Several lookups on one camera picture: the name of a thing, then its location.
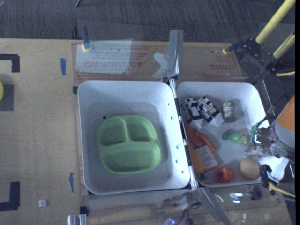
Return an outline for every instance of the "small can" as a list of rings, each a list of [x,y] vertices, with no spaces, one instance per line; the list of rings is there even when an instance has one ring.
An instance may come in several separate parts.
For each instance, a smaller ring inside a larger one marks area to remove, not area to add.
[[[222,110],[223,110],[223,119],[225,122],[236,121],[235,104],[233,102],[223,103]]]

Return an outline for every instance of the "toy milk carton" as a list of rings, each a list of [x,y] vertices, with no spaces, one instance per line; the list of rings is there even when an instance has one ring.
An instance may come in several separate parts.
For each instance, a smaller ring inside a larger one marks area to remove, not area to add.
[[[211,101],[205,96],[198,100],[198,104],[201,108],[201,114],[203,118],[210,124],[219,127],[224,119],[222,113],[212,104]]]
[[[201,129],[203,117],[198,101],[195,98],[187,98],[182,102],[181,108],[191,128]]]

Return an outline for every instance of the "green divided plate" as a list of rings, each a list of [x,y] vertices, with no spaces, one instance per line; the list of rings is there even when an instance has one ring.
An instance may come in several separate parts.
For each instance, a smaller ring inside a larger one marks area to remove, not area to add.
[[[102,164],[111,173],[146,172],[160,163],[159,137],[153,124],[143,116],[105,119],[99,126],[97,139]]]

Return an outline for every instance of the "plastic bottle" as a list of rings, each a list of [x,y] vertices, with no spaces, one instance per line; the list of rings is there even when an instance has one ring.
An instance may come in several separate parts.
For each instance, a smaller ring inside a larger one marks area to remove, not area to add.
[[[222,134],[222,138],[224,140],[231,140],[234,143],[237,144],[250,144],[252,142],[252,136],[251,135],[247,135],[247,134],[243,134],[241,132],[234,132],[234,133],[223,133]]]

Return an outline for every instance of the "black tape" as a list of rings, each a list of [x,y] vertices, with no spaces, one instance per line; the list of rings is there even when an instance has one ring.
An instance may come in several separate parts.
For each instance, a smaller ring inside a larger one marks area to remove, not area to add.
[[[176,105],[176,110],[177,110],[178,116],[181,116],[178,98],[175,98],[175,105]]]
[[[20,57],[18,54],[0,54],[0,60],[11,60],[11,72],[20,72]]]
[[[77,92],[78,92],[78,87],[73,86],[73,93],[74,93],[74,94],[77,94]]]
[[[186,155],[187,155],[187,164],[188,166],[192,166],[192,159],[191,159],[191,155],[189,153],[189,149],[188,146],[184,146],[185,150],[186,150]]]
[[[18,210],[20,206],[20,182],[11,182],[9,190],[9,201],[0,202],[0,211]]]
[[[182,139],[185,141],[185,140],[187,140],[187,137],[186,137],[186,133],[185,133],[185,131],[184,131],[183,122],[180,121],[180,122],[179,122],[179,125],[180,125],[180,129],[181,129]]]
[[[3,85],[4,94],[0,101],[0,112],[1,111],[13,111],[14,110],[14,85]]]

